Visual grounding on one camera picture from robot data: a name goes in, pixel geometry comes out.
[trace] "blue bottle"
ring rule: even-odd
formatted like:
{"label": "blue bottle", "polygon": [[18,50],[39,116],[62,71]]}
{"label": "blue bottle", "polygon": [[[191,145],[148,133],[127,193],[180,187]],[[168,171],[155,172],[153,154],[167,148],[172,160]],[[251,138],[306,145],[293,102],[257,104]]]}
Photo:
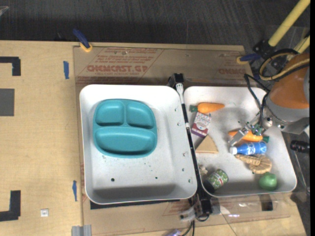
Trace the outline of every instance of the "blue bottle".
{"label": "blue bottle", "polygon": [[264,154],[267,150],[267,145],[264,141],[245,143],[239,147],[230,147],[230,153],[233,155],[243,154],[243,155],[254,155],[254,154]]}

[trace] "white bottle cap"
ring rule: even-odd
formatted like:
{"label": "white bottle cap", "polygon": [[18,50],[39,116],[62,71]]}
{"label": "white bottle cap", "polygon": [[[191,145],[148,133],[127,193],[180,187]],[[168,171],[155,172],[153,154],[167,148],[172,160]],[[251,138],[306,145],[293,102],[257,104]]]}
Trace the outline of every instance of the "white bottle cap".
{"label": "white bottle cap", "polygon": [[232,155],[236,155],[237,154],[237,148],[236,147],[230,147],[230,153]]}

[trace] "teal plate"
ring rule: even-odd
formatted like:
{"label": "teal plate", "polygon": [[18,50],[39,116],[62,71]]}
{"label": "teal plate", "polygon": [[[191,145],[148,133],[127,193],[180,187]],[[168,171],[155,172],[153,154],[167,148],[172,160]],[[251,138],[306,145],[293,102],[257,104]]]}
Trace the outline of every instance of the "teal plate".
{"label": "teal plate", "polygon": [[96,148],[104,155],[139,158],[157,146],[157,123],[146,104],[125,99],[100,102],[93,119]]}

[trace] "wooden table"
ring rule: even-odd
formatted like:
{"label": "wooden table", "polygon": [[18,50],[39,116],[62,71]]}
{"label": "wooden table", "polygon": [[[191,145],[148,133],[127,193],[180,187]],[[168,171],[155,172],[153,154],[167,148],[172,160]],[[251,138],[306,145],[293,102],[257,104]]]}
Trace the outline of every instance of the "wooden table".
{"label": "wooden table", "polygon": [[[21,191],[21,214],[18,220],[0,222],[0,235],[69,236],[72,226],[85,224],[80,191],[74,46],[78,43],[0,41],[0,57],[19,57],[22,72],[21,76],[12,76],[12,64],[0,63],[0,89],[14,89],[15,97],[14,116],[0,116],[0,211],[9,211],[11,191]],[[180,45],[167,47],[180,48]],[[69,79],[65,79],[63,61],[69,63]],[[77,201],[73,181],[77,183]],[[41,216],[41,209],[48,209],[49,216]],[[199,224],[195,235],[305,235],[295,203],[287,198],[283,209],[289,216],[206,227]],[[112,235],[134,232],[158,236],[169,232],[140,233],[142,229],[119,232],[118,227]]]}

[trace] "carrot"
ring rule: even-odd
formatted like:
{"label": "carrot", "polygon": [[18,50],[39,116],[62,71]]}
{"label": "carrot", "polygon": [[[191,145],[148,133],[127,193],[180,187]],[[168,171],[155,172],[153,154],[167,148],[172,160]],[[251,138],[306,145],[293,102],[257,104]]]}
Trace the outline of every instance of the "carrot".
{"label": "carrot", "polygon": [[202,114],[211,113],[224,107],[225,105],[221,103],[207,103],[207,102],[199,103],[197,106],[198,112]]}
{"label": "carrot", "polygon": [[[228,134],[234,136],[236,133],[237,131],[230,131]],[[250,142],[259,142],[263,139],[263,136],[254,135],[250,130],[242,139]]]}

